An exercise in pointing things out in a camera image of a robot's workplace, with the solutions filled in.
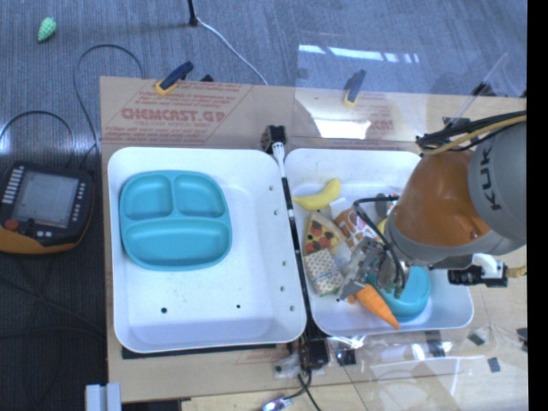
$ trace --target black wire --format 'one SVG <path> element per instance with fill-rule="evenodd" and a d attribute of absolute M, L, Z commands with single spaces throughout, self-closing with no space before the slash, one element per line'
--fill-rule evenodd
<path fill-rule="evenodd" d="M 99 49 L 99 48 L 103 48 L 103 47 L 118 49 L 118 50 L 123 51 L 123 52 L 127 53 L 128 55 L 130 55 L 135 60 L 135 62 L 137 63 L 137 66 L 139 67 L 141 78 L 144 77 L 144 72 L 143 72 L 143 68 L 141 66 L 140 60 L 131 51 L 129 51 L 128 49 L 125 49 L 124 47 L 121 47 L 120 45 L 115 45 L 115 44 L 93 45 L 92 47 L 88 48 L 87 50 L 85 50 L 80 55 L 80 57 L 78 58 L 75 66 L 74 66 L 74 69 L 73 69 L 73 85 L 74 85 L 74 90 L 75 90 L 75 93 L 76 93 L 76 97 L 78 99 L 80 107 L 82 108 L 82 111 L 84 113 L 86 121 L 87 121 L 90 129 L 92 130 L 92 136 L 93 136 L 92 146 L 86 150 L 82 160 L 78 164 L 80 169 L 81 169 L 82 165 L 84 164 L 84 162 L 86 161 L 89 154 L 93 150 L 95 150 L 97 152 L 97 154 L 100 153 L 100 138 L 98 137 L 97 130 L 95 129 L 95 126 L 93 125 L 92 118 L 91 118 L 89 112 L 87 111 L 87 108 L 84 104 L 84 101 L 81 98 L 80 90 L 78 88 L 78 83 L 77 83 L 77 74 L 80 71 L 80 63 L 83 60 L 83 58 L 89 52 L 94 51 L 94 50 Z M 68 162 L 65 164 L 65 167 L 68 167 L 70 165 L 72 159 L 74 158 L 74 152 L 75 152 L 75 148 L 76 148 L 74 131 L 70 127 L 68 122 L 56 113 L 53 113 L 53 112 L 50 112 L 50 111 L 47 111 L 47 110 L 27 110 L 27 111 L 23 111 L 23 112 L 15 115 L 15 116 L 13 116 L 12 118 L 10 118 L 3 125 L 3 127 L 0 128 L 0 139 L 2 139 L 2 137 L 3 137 L 4 133 L 6 132 L 6 130 L 8 129 L 8 127 L 11 126 L 15 121 L 19 120 L 20 118 L 22 118 L 24 116 L 29 116 L 31 114 L 43 114 L 43 115 L 51 116 L 51 117 L 57 119 L 62 125 L 65 126 L 65 128 L 67 128 L 67 130 L 69 131 L 70 136 L 72 138 L 72 147 L 71 147 L 70 157 L 68 159 Z M 100 171 L 101 171 L 100 157 L 98 157 L 98 172 L 100 172 Z M 97 338 L 99 338 L 103 341 L 105 340 L 105 334 L 97 326 L 93 325 L 91 322 L 87 321 L 86 319 L 84 319 L 80 315 L 78 315 L 76 313 L 73 313 L 73 312 L 71 312 L 70 310 L 68 310 L 64 307 L 62 307 L 62 306 L 60 306 L 56 303 L 53 303 L 52 301 L 48 301 L 48 300 L 45 299 L 45 297 L 43 295 L 43 292 L 44 292 L 44 290 L 47 286 L 47 281 L 48 281 L 49 276 L 51 274 L 51 270 L 52 270 L 52 263 L 51 262 L 50 262 L 50 266 L 49 266 L 48 271 L 47 271 L 47 276 L 44 278 L 44 281 L 42 282 L 42 284 L 39 285 L 38 287 L 34 284 L 33 280 L 30 278 L 30 276 L 26 273 L 26 271 L 23 268 L 22 264 L 19 263 L 18 265 L 19 265 L 19 270 L 20 270 L 21 274 L 23 275 L 23 277 L 25 278 L 27 283 L 32 287 L 34 293 L 30 292 L 30 291 L 26 291 L 25 289 L 20 288 L 17 285 L 15 285 L 13 283 L 10 283 L 10 282 L 8 282 L 7 280 L 5 280 L 3 278 L 0 278 L 0 279 L 2 281 L 4 281 L 6 284 L 12 286 L 13 288 L 20 290 L 23 294 L 31 296 L 33 299 L 36 300 L 36 303 L 34 305 L 31 316 L 30 316 L 30 318 L 27 322 L 27 326 L 26 326 L 25 330 L 23 332 L 19 332 L 19 333 L 15 333 L 15 334 L 0 335 L 0 339 L 7 339 L 7 338 L 12 338 L 12 337 L 22 337 L 23 338 L 23 340 L 24 340 L 23 341 L 23 363 L 22 363 L 22 365 L 23 365 L 23 370 L 22 370 L 23 371 L 23 373 L 22 373 L 23 388 L 25 389 L 25 393 L 27 395 L 27 400 L 30 402 L 31 408 L 34 409 L 35 411 L 37 411 L 37 410 L 39 410 L 40 404 L 50 394 L 50 392 L 51 392 L 53 386 L 55 385 L 55 383 L 58 379 L 58 376 L 59 376 L 59 372 L 60 372 L 60 369 L 61 369 L 61 357 L 62 357 L 62 354 L 63 354 L 63 338 L 61 336 L 61 332 L 62 331 L 78 331 L 79 333 L 86 333 L 86 334 L 89 334 L 91 336 L 97 337 Z M 47 312 L 47 314 L 50 316 L 51 321 L 53 323 L 52 327 L 49 327 L 49 328 L 33 328 L 33 327 L 31 327 L 34 320 L 36 319 L 36 315 L 38 314 L 38 309 L 39 309 L 40 306 L 42 306 L 45 309 L 45 311 Z M 61 327 L 57 322 L 57 319 L 56 319 L 56 317 L 53 313 L 53 309 L 63 311 L 65 313 L 68 313 L 69 315 L 72 315 L 73 317 L 76 317 L 77 319 L 79 319 L 83 323 L 85 323 L 85 324 L 89 325 L 90 327 L 92 327 L 95 330 L 95 332 L 94 331 L 87 331 L 86 329 L 80 329 L 80 328 Z M 57 337 L 58 337 L 58 340 L 57 340 L 57 344 L 58 344 L 57 364 L 56 364 L 56 367 L 55 367 L 55 372 L 54 372 L 53 376 L 50 377 L 50 379 L 49 379 L 50 382 L 46 386 L 44 393 L 40 397 L 37 398 L 37 397 L 34 396 L 34 394 L 32 392 L 32 389 L 31 389 L 31 385 L 27 382 L 27 378 L 25 378 L 25 373 L 30 372 L 30 371 L 26 370 L 28 362 L 29 362 L 28 361 L 28 355 L 27 355 L 27 349 L 28 349 L 28 345 L 29 345 L 29 340 L 30 340 L 32 335 L 36 335 L 37 333 L 45 333 L 47 331 L 57 333 Z"/>
<path fill-rule="evenodd" d="M 13 289 L 21 292 L 22 294 L 25 294 L 25 295 L 28 295 L 29 297 L 33 298 L 34 300 L 38 300 L 38 301 L 42 301 L 42 299 L 38 296 L 38 295 L 35 295 L 33 294 L 32 292 L 30 291 L 27 291 L 26 289 L 22 288 L 21 286 L 18 286 L 12 282 L 10 282 L 9 280 L 7 280 L 6 278 L 4 277 L 0 277 L 0 282 L 3 282 L 4 284 L 12 287 Z M 92 323 L 91 321 L 89 321 L 88 319 L 86 319 L 85 317 L 82 317 L 81 315 L 79 315 L 78 313 L 75 313 L 73 311 L 71 311 L 70 309 L 67 309 L 66 307 L 63 307 L 53 301 L 49 301 L 47 299 L 44 298 L 44 301 L 47 303 L 47 305 L 53 309 L 57 309 L 58 311 L 61 311 L 61 312 L 64 312 L 68 315 L 71 315 L 72 317 L 75 317 L 76 319 L 78 319 L 79 321 L 81 321 L 82 323 L 84 323 L 85 325 L 88 325 L 90 326 L 92 329 L 95 330 L 96 333 L 98 333 L 99 335 L 101 335 L 102 337 L 105 337 L 105 334 L 103 332 L 103 330 L 101 328 L 99 328 L 98 326 L 96 326 L 94 323 Z"/>
<path fill-rule="evenodd" d="M 90 53 L 91 51 L 94 51 L 96 49 L 100 49 L 100 48 L 103 48 L 103 47 L 108 47 L 108 48 L 112 48 L 112 49 L 118 49 L 119 51 L 123 51 L 124 53 L 127 53 L 128 55 L 130 55 L 134 61 L 137 63 L 137 66 L 139 67 L 139 71 L 140 71 L 140 76 L 141 78 L 143 78 L 144 76 L 144 72 L 143 72 L 143 68 L 141 66 L 141 63 L 140 63 L 140 60 L 131 52 L 129 51 L 128 49 L 126 49 L 125 47 L 122 47 L 120 45 L 115 45 L 115 44 L 109 44 L 109 43 L 106 43 L 106 44 L 97 44 L 97 45 L 92 45 L 91 47 L 89 47 L 87 50 L 85 50 L 81 55 L 80 57 L 78 58 L 78 61 L 76 62 L 75 66 L 74 66 L 74 69 L 73 69 L 73 74 L 72 74 L 72 80 L 73 80 L 73 86 L 74 86 L 74 90 L 76 91 L 76 97 L 78 98 L 78 102 L 80 103 L 80 107 L 82 108 L 82 110 L 84 111 L 84 116 L 87 120 L 87 124 L 89 125 L 90 129 L 92 130 L 92 134 L 93 134 L 93 139 L 95 141 L 95 146 L 97 148 L 97 150 L 99 151 L 99 147 L 100 147 L 100 140 L 99 140 L 99 137 L 98 137 L 98 134 L 97 134 L 97 130 L 95 129 L 95 125 L 93 124 L 93 120 L 91 118 L 91 116 L 89 115 L 89 112 L 87 111 L 87 108 L 84 104 L 84 101 L 82 100 L 82 97 L 80 95 L 80 90 L 78 88 L 78 82 L 77 82 L 77 77 L 76 75 L 79 73 L 80 71 L 80 63 L 81 61 L 84 59 L 84 57 Z"/>
<path fill-rule="evenodd" d="M 90 337 L 97 338 L 102 343 L 105 341 L 104 334 L 100 334 L 94 331 L 89 331 L 88 329 L 83 329 L 81 327 L 70 327 L 70 326 L 50 326 L 50 327 L 34 327 L 30 330 L 32 335 L 44 335 L 47 333 L 52 333 L 56 331 L 61 332 L 73 332 L 81 335 L 89 335 Z M 5 333 L 0 335 L 0 340 L 3 339 L 12 339 L 12 338 L 21 338 L 27 334 L 27 331 L 23 332 L 14 332 L 14 333 Z"/>
<path fill-rule="evenodd" d="M 388 242 L 386 237 L 384 237 L 384 234 L 378 229 L 377 225 L 367 216 L 367 213 L 365 210 L 363 210 L 360 206 L 360 204 L 366 203 L 366 202 L 384 202 L 384 201 L 397 201 L 397 196 L 376 196 L 374 198 L 361 198 L 359 200 L 354 201 L 352 204 L 352 207 L 354 208 L 355 212 L 358 214 L 359 217 L 361 217 L 367 225 L 371 227 L 371 229 L 375 232 L 375 234 L 381 239 L 381 241 L 384 244 L 384 248 L 388 249 L 390 251 L 390 254 L 395 262 L 394 265 L 396 265 L 396 277 L 395 282 L 398 280 L 401 280 L 401 286 L 402 289 L 405 289 L 405 273 L 402 267 L 402 262 L 400 262 L 396 250 L 394 248 L 394 245 L 391 242 Z"/>
<path fill-rule="evenodd" d="M 312 405 L 318 410 L 318 411 L 321 411 L 321 409 L 319 408 L 318 404 L 316 403 L 316 401 L 314 401 L 314 398 L 312 397 L 312 394 L 310 394 L 310 390 L 308 389 L 308 386 L 310 386 L 310 381 L 312 381 L 312 373 L 308 373 L 308 384 L 305 384 L 304 381 L 302 380 L 302 377 L 301 375 L 299 374 L 298 376 L 299 378 L 299 381 L 301 382 L 301 385 L 302 385 L 302 388 L 304 389 L 304 391 L 307 393 L 308 395 L 308 398 L 310 399 L 310 402 L 312 402 Z"/>
<path fill-rule="evenodd" d="M 46 110 L 27 110 L 27 111 L 23 111 L 19 114 L 16 114 L 15 116 L 11 117 L 6 122 L 6 124 L 2 127 L 2 129 L 0 129 L 0 139 L 2 139 L 2 137 L 3 137 L 4 133 L 6 132 L 6 130 L 14 122 L 16 122 L 17 120 L 19 120 L 20 118 L 22 118 L 24 116 L 30 116 L 31 114 L 44 114 L 44 115 L 47 115 L 47 116 L 51 116 L 54 119 L 57 119 L 59 122 L 61 122 L 65 126 L 65 128 L 68 129 L 68 132 L 70 133 L 70 137 L 72 139 L 72 147 L 70 148 L 70 157 L 68 158 L 68 161 L 65 164 L 65 166 L 69 166 L 72 158 L 74 157 L 74 150 L 76 148 L 76 140 L 74 138 L 74 132 L 73 132 L 72 128 L 70 127 L 70 125 L 67 123 L 67 121 L 65 119 L 63 119 L 61 116 L 59 116 L 56 113 L 52 113 L 52 112 L 46 111 Z"/>
<path fill-rule="evenodd" d="M 26 411 L 23 408 L 12 408 L 12 407 L 4 407 L 4 405 L 1 406 L 0 410 L 2 411 Z"/>
<path fill-rule="evenodd" d="M 312 383 L 312 371 L 308 370 L 308 371 L 307 371 L 307 376 L 308 376 L 308 380 L 307 380 L 307 382 L 304 384 L 303 381 L 302 381 L 302 377 L 301 377 L 301 375 L 299 374 L 299 375 L 298 375 L 298 378 L 299 378 L 299 380 L 301 381 L 302 388 L 301 388 L 300 390 L 298 390 L 296 393 L 292 394 L 291 396 L 286 396 L 286 397 L 284 397 L 284 399 L 293 399 L 293 398 L 295 398 L 295 397 L 298 397 L 298 396 L 304 394 L 304 393 L 307 391 L 307 389 L 308 389 L 308 387 L 310 386 L 310 384 Z"/>
<path fill-rule="evenodd" d="M 459 134 L 468 134 L 476 131 L 477 129 L 482 129 L 494 123 L 503 122 L 515 117 L 524 116 L 527 114 L 526 110 L 516 111 L 512 113 L 500 114 L 497 116 L 490 116 L 484 119 L 476 120 L 473 122 L 464 122 L 461 124 L 455 124 L 450 127 L 445 127 L 441 131 L 436 133 L 425 134 L 422 137 L 417 137 L 416 144 L 422 148 L 426 148 L 429 145 L 440 145 L 447 143 L 449 137 L 454 137 Z"/>
<path fill-rule="evenodd" d="M 510 125 L 510 126 L 505 127 L 505 128 L 497 129 L 497 130 L 495 130 L 495 131 L 490 132 L 490 133 L 489 133 L 488 135 L 486 135 L 485 137 L 482 137 L 481 139 L 477 139 L 477 140 L 473 141 L 472 143 L 470 143 L 470 144 L 467 145 L 467 146 L 453 147 L 453 148 L 450 149 L 450 151 L 452 151 L 452 152 L 466 151 L 467 149 L 470 149 L 471 147 L 477 146 L 477 145 L 479 145 L 480 143 L 483 143 L 483 142 L 486 141 L 486 140 L 492 139 L 493 137 L 495 137 L 495 135 L 500 134 L 500 133 L 502 133 L 503 131 L 506 131 L 508 128 L 512 128 L 512 127 L 514 127 L 514 126 L 515 126 L 515 125 Z"/>
<path fill-rule="evenodd" d="M 43 296 L 43 291 L 45 291 L 45 288 L 47 287 L 47 283 L 48 283 L 51 271 L 53 269 L 52 261 L 50 260 L 50 263 L 48 265 L 48 269 L 47 269 L 47 272 L 46 272 L 46 276 L 44 277 L 44 280 L 43 280 L 42 284 L 39 285 L 39 286 L 35 285 L 35 283 L 30 278 L 28 273 L 25 271 L 25 269 L 24 269 L 24 267 L 23 267 L 23 265 L 20 261 L 17 261 L 17 265 L 18 265 L 17 269 L 19 270 L 21 275 L 25 278 L 27 283 L 31 286 L 31 288 L 33 288 L 36 295 L 39 297 L 40 302 L 44 306 L 45 311 L 50 316 L 51 321 L 53 322 L 55 327 L 59 327 L 59 324 L 57 323 L 57 319 L 53 315 L 53 312 L 49 309 L 49 307 L 47 305 L 47 302 L 45 301 L 45 298 Z M 27 400 L 31 403 L 31 407 L 33 409 L 37 410 L 37 411 L 39 411 L 40 403 L 42 403 L 45 400 L 45 398 L 50 394 L 51 389 L 53 388 L 53 386 L 55 385 L 55 383 L 57 381 L 57 378 L 59 376 L 59 372 L 61 370 L 61 356 L 63 354 L 63 341 L 62 341 L 61 334 L 59 333 L 57 335 L 57 338 L 58 338 L 57 339 L 57 363 L 56 363 L 56 366 L 55 366 L 54 375 L 49 379 L 50 382 L 46 386 L 44 393 L 38 399 L 36 399 L 34 397 L 31 385 L 28 383 L 27 378 L 25 377 L 25 374 L 30 373 L 30 371 L 27 371 L 27 365 L 28 365 L 27 349 L 28 349 L 29 340 L 30 340 L 30 336 L 31 336 L 31 330 L 32 330 L 31 325 L 33 324 L 34 320 L 36 319 L 36 315 L 38 313 L 38 308 L 39 308 L 40 302 L 35 303 L 33 312 L 31 313 L 31 316 L 30 316 L 30 318 L 27 322 L 27 326 L 26 326 L 25 331 L 24 331 L 24 337 L 23 337 L 24 344 L 23 344 L 23 352 L 22 352 L 23 370 L 22 370 L 22 374 L 21 374 L 22 375 L 23 388 L 25 389 L 25 393 L 27 395 Z"/>

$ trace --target blue divided plate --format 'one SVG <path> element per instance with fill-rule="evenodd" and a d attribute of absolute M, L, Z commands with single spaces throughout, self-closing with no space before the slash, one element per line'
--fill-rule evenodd
<path fill-rule="evenodd" d="M 122 188 L 119 210 L 123 247 L 148 269 L 213 266 L 232 245 L 223 190 L 199 172 L 156 170 L 132 176 Z"/>
<path fill-rule="evenodd" d="M 428 270 L 422 266 L 412 266 L 408 281 L 399 299 L 394 297 L 394 291 L 386 292 L 377 288 L 376 275 L 369 275 L 367 280 L 384 298 L 386 304 L 398 321 L 410 321 L 417 318 L 425 310 L 430 297 L 431 284 Z"/>

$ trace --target carrot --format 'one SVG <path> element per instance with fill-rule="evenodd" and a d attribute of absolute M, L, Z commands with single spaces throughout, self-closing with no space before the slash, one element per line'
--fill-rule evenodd
<path fill-rule="evenodd" d="M 356 293 L 356 297 L 363 306 L 386 321 L 394 329 L 400 328 L 400 323 L 386 304 L 386 301 L 371 284 L 367 284 L 364 289 L 360 289 Z"/>

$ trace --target gray carpet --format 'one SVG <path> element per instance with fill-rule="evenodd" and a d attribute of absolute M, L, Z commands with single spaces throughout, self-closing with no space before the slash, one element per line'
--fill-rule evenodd
<path fill-rule="evenodd" d="M 519 96 L 527 88 L 527 0 L 194 0 L 194 6 L 273 86 L 341 89 L 365 69 L 364 88 L 371 91 L 468 94 L 506 57 L 491 81 L 495 94 Z M 39 44 L 46 16 L 56 19 L 57 31 Z M 263 83 L 216 35 L 188 21 L 187 0 L 0 0 L 0 126 L 24 111 L 46 110 L 62 117 L 76 139 L 71 157 L 61 121 L 22 116 L 0 140 L 0 169 L 16 159 L 68 164 L 94 173 L 100 189 L 74 72 L 96 128 L 100 75 L 161 78 L 190 60 L 189 80 L 210 74 L 219 82 Z M 119 48 L 90 49 L 103 44 L 133 53 L 142 73 Z M 83 409 L 85 385 L 107 382 L 105 344 L 95 331 L 104 330 L 99 207 L 71 252 L 49 259 L 0 255 L 2 410 Z M 54 304 L 46 308 L 45 299 Z"/>

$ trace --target metal rod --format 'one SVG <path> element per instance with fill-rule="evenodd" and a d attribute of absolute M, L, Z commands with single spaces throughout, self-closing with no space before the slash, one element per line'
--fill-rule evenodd
<path fill-rule="evenodd" d="M 198 17 L 196 16 L 196 12 L 194 11 L 194 3 L 192 0 L 187 0 L 188 3 L 188 10 L 190 11 L 190 26 L 198 26 Z"/>

